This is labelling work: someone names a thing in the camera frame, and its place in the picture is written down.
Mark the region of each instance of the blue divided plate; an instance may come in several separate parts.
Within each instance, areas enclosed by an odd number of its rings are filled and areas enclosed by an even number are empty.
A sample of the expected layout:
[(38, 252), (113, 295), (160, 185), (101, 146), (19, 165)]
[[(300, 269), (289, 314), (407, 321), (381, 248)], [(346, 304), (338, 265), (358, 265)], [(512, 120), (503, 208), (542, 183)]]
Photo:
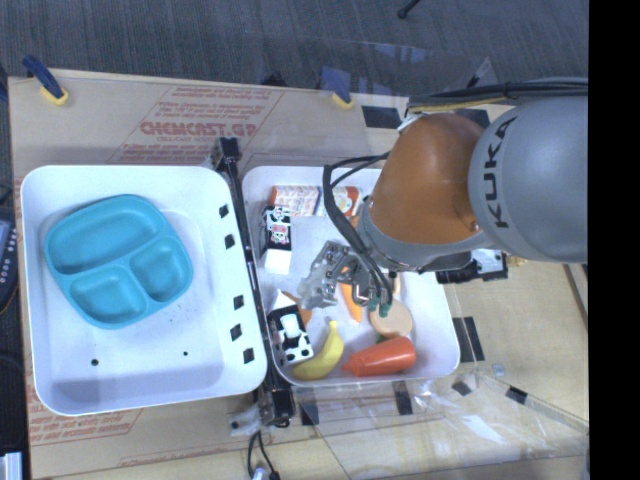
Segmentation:
[(47, 265), (88, 322), (120, 329), (171, 304), (191, 284), (193, 266), (165, 216), (135, 195), (103, 199), (55, 224)]

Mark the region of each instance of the gray carpet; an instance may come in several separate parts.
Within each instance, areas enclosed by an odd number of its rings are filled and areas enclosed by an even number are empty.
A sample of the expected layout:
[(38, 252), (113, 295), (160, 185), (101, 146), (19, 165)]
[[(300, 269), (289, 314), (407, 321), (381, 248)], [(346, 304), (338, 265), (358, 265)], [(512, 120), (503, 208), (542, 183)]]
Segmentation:
[[(51, 67), (224, 82), (279, 73), (303, 88), (329, 66), (351, 74), (352, 91), (403, 95), (458, 88), (485, 59), (499, 82), (588, 76), (589, 0), (423, 0), (401, 20), (409, 1), (0, 0), (0, 63), (16, 76), (25, 54)], [(2, 183), (9, 140), (0, 105)], [(21, 361), (19, 326), (14, 301), (0, 314), (0, 354)]]

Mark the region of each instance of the blue clamp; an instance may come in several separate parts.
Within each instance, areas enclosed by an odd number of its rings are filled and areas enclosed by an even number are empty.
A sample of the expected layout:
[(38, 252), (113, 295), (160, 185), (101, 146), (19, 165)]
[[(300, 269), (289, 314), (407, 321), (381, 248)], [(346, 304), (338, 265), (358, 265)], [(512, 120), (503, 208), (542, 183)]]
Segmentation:
[(332, 101), (344, 110), (353, 107), (355, 101), (349, 94), (351, 75), (339, 69), (323, 66), (320, 71), (320, 88), (333, 91)]
[(54, 105), (64, 105), (69, 99), (69, 93), (58, 84), (51, 71), (33, 55), (25, 55), (22, 64), (29, 73), (35, 76), (42, 87), (40, 93)]

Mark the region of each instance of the toy banana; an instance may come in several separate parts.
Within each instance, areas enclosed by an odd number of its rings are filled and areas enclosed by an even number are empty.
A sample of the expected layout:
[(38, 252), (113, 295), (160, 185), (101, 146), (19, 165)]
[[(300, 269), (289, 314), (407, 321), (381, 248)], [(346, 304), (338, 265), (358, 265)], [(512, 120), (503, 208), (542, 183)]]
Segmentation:
[(293, 376), (298, 380), (323, 379), (340, 361), (344, 351), (344, 342), (338, 334), (338, 322), (329, 322), (329, 335), (322, 345), (322, 350), (312, 359), (299, 363), (293, 367)]

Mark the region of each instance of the toy carrot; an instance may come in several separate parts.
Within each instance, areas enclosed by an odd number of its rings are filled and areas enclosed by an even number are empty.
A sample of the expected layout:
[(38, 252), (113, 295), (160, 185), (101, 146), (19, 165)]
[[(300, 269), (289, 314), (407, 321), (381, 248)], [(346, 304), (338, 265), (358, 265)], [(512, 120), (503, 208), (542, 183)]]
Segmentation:
[(416, 350), (406, 336), (398, 336), (354, 352), (342, 366), (356, 377), (387, 375), (411, 368), (416, 362)]
[(284, 293), (291, 300), (295, 301), (295, 303), (298, 305), (298, 311), (300, 312), (300, 318), (302, 318), (302, 323), (305, 325), (305, 327), (307, 325), (309, 325), (309, 321), (311, 320), (311, 317), (313, 316), (313, 311), (311, 311), (310, 309), (304, 309), (300, 305), (300, 297), (296, 297), (295, 295), (292, 295), (289, 292), (284, 292), (283, 291), (282, 293)]
[(351, 313), (351, 318), (358, 323), (362, 322), (362, 306), (353, 302), (353, 297), (351, 296), (353, 287), (350, 284), (340, 283), (340, 289), (342, 290), (342, 296), (347, 303), (347, 308), (349, 308), (349, 313)]

